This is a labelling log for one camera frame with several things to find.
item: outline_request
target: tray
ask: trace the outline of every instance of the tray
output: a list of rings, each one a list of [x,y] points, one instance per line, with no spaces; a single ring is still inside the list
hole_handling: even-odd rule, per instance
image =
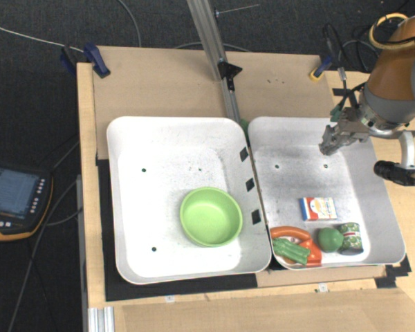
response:
[[[108,127],[116,265],[133,284],[256,273],[271,247],[246,137],[225,118],[122,117]],[[227,191],[243,212],[232,243],[204,248],[184,234],[180,204],[199,187]]]
[[[405,244],[384,180],[374,174],[376,163],[370,140],[332,155],[322,155],[318,144],[329,119],[257,118],[249,138],[268,227],[290,225],[308,230],[315,242],[324,227],[356,222],[364,252],[345,256],[324,253],[321,267],[394,264],[403,260]],[[299,200],[331,197],[338,218],[305,222]],[[290,269],[309,269],[277,261]]]

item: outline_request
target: green ball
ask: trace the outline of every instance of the green ball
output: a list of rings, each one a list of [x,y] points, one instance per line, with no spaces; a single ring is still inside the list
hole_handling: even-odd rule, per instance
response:
[[[338,251],[344,241],[343,234],[337,229],[323,228],[318,232],[318,245],[324,252]]]

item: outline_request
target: green bowl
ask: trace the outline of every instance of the green bowl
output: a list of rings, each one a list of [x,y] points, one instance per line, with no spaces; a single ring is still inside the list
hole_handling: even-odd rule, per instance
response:
[[[243,227],[238,203],[213,187],[191,191],[181,204],[180,220],[185,234],[194,243],[207,247],[227,245]]]

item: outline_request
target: sausage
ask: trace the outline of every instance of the sausage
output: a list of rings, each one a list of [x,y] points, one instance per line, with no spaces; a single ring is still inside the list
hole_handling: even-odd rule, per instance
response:
[[[290,236],[296,239],[306,241],[311,238],[311,234],[307,231],[295,228],[294,226],[277,226],[276,228],[270,229],[270,237],[276,239],[277,237]]]

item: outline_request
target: black floor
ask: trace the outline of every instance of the black floor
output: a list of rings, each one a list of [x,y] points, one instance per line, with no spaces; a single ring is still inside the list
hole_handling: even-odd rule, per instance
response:
[[[198,36],[185,0],[123,0],[135,16],[142,46],[172,48]],[[212,0],[224,14],[223,41],[253,51],[316,54],[328,50],[322,27],[342,41],[356,26],[400,9],[415,15],[415,0]],[[129,15],[114,0],[0,0],[0,26],[82,48],[87,42],[137,46]],[[52,166],[78,134],[75,78],[59,62],[60,47],[0,30],[0,160]],[[54,171],[54,201],[80,173],[78,149]],[[53,221],[76,210],[75,191]],[[0,243],[0,332],[6,331],[37,236]],[[13,331],[80,331],[81,295],[77,222],[47,228],[40,242]]]

